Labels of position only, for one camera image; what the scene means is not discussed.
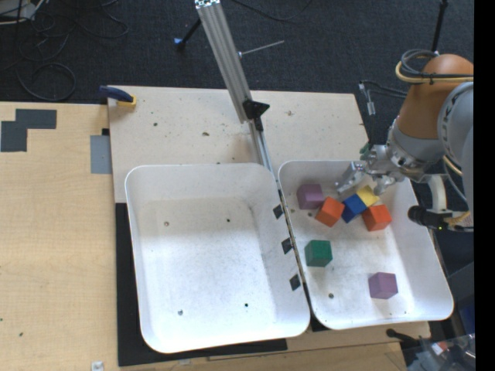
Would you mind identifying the orange cube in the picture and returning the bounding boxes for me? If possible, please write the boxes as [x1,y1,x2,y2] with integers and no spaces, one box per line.
[361,204,393,233]
[314,196,346,228]

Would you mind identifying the purple cube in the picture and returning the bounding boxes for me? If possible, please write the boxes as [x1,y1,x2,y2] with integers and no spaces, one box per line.
[367,271,399,301]
[295,183,326,211]

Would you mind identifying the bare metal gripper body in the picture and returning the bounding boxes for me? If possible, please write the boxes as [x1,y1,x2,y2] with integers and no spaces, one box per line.
[364,143,425,184]

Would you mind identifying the black cylinder on white bracket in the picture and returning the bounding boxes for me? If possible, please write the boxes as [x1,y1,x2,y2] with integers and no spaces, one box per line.
[407,174,454,232]

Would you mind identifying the blue cube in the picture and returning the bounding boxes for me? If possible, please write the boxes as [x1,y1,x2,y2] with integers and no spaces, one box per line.
[341,193,368,224]

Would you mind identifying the yellow cube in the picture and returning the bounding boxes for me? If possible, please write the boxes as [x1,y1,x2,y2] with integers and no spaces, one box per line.
[356,185,381,208]

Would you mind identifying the green cube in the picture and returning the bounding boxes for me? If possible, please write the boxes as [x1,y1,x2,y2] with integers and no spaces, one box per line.
[303,239,334,268]

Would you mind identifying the pale wood board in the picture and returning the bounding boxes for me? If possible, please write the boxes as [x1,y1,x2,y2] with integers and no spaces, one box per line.
[107,85,432,362]

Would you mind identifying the white plastic tray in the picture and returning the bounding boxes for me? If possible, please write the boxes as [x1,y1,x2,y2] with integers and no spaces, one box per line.
[277,158,455,331]
[124,162,312,355]

